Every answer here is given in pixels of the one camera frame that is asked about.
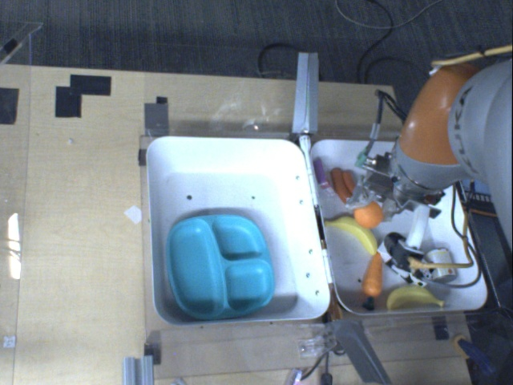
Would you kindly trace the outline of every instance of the dark floor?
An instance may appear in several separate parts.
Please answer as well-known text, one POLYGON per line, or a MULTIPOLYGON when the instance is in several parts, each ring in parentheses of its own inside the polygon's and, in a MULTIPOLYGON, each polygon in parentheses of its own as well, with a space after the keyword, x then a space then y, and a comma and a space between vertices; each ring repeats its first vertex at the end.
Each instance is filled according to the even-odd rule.
MULTIPOLYGON (((435 0, 377 0, 399 24, 435 0)), ((339 0, 360 22, 387 26, 375 4, 339 0)), ((395 29, 356 26, 335 0, 0 0, 0 22, 43 22, 34 63, 138 71, 293 78, 295 49, 317 51, 321 78, 395 87, 407 109, 429 63, 511 42, 512 0, 446 0, 395 29), (281 43, 257 59, 263 47, 281 43)))

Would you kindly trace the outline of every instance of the blue divided plate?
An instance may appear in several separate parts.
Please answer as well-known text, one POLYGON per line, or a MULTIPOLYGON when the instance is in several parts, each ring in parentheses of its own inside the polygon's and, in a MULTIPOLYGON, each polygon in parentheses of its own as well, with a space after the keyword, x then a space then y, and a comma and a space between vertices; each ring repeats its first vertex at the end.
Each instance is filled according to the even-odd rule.
POLYGON ((269 249, 257 225, 244 217, 180 221, 168 234, 166 265, 178 306, 193 318, 240 317, 273 297, 269 249))

